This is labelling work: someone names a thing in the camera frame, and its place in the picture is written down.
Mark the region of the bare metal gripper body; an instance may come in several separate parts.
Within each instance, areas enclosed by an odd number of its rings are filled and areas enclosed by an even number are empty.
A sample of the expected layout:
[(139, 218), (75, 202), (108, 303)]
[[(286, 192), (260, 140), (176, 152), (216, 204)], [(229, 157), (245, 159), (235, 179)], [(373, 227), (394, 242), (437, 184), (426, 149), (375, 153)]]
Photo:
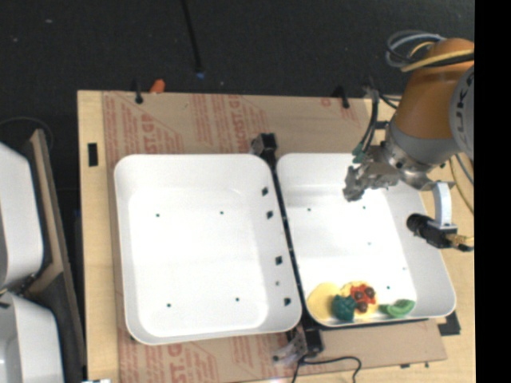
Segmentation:
[(419, 191), (429, 190), (433, 180), (428, 177), (432, 169), (418, 162), (399, 146), (370, 146), (361, 163), (362, 175), (378, 175), (378, 188), (388, 188), (403, 182)]

